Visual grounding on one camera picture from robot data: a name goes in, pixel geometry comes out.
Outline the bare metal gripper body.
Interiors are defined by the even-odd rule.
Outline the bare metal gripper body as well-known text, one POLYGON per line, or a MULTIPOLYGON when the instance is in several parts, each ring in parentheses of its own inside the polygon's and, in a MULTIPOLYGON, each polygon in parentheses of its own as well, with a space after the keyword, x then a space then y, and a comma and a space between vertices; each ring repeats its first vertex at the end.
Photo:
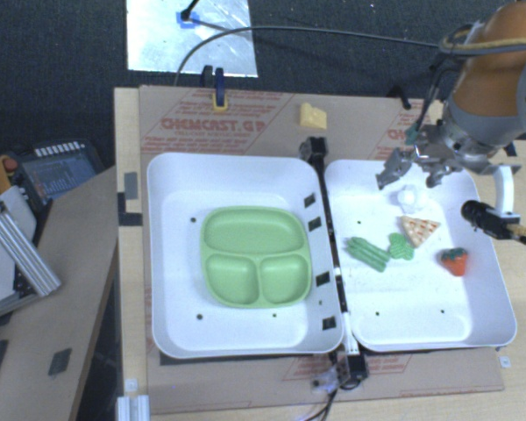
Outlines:
POLYGON ((453 124, 423 125, 415 141, 416 163, 428 173, 449 174, 467 168, 483 174, 491 165, 491 146, 453 124))

